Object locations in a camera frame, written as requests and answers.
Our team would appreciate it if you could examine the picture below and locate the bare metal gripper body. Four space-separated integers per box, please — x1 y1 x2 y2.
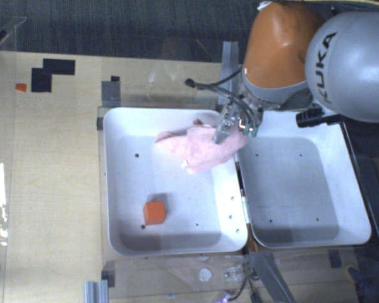
220 93 265 133

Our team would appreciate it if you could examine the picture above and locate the white plastic tray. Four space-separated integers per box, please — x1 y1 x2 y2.
236 110 373 250
102 107 250 258

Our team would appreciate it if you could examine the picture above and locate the orange cube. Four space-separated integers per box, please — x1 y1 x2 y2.
142 200 167 227

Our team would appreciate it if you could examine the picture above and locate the thin black and white rod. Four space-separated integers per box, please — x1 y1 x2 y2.
235 158 253 235

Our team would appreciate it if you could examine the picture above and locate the pink cloth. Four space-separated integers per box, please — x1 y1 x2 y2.
154 118 250 175

